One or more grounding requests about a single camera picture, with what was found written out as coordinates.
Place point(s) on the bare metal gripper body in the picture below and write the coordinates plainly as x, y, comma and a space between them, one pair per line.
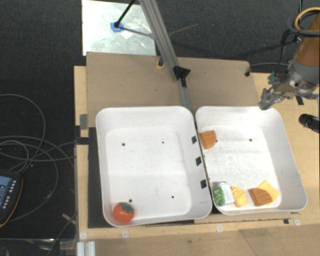
287, 89

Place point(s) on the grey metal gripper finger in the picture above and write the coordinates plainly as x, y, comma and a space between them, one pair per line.
276, 100
264, 99

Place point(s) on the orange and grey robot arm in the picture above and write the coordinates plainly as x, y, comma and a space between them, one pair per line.
308, 50

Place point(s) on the white plastic tray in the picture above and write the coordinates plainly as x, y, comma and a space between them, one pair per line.
147, 170
245, 162

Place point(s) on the orange toy waffle piece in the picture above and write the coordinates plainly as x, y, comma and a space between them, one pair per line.
208, 139
260, 197

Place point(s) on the yellow toy cheese wedge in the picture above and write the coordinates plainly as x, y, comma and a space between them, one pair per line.
270, 190

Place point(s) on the yellow toy bread piece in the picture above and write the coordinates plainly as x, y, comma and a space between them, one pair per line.
240, 198

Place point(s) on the white can with green peas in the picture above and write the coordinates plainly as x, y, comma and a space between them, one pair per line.
223, 195

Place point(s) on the brown cardboard board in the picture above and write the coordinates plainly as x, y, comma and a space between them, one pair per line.
125, 82

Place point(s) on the red toy tomato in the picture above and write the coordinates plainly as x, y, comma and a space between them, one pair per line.
123, 213

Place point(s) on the black cylinder on white bracket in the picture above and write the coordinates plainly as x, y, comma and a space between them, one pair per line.
310, 122

